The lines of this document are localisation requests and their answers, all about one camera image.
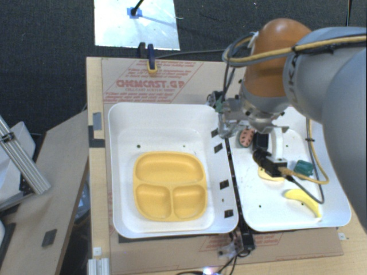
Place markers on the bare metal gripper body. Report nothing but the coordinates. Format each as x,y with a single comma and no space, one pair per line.
262,121

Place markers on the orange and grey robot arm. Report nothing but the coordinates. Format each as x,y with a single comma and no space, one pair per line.
329,96

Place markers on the red watermelon slice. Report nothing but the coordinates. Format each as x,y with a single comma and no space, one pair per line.
245,138

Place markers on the yellow flat piece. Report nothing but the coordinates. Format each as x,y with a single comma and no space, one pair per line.
265,176

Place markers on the dark green ribbed block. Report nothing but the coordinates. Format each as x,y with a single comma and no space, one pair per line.
303,167

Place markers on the thin black rod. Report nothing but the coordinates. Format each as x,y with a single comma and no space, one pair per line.
234,182

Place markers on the white plastic tray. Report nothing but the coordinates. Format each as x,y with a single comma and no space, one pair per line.
160,125
266,208

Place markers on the yellow banana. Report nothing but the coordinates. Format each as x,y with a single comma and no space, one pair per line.
306,200

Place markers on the yellow divided plate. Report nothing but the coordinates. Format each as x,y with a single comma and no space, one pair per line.
169,168

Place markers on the brown cardboard board red print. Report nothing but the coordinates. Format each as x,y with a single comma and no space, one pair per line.
160,84

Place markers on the black cylinder on white bracket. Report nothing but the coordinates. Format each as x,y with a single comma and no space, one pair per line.
272,166

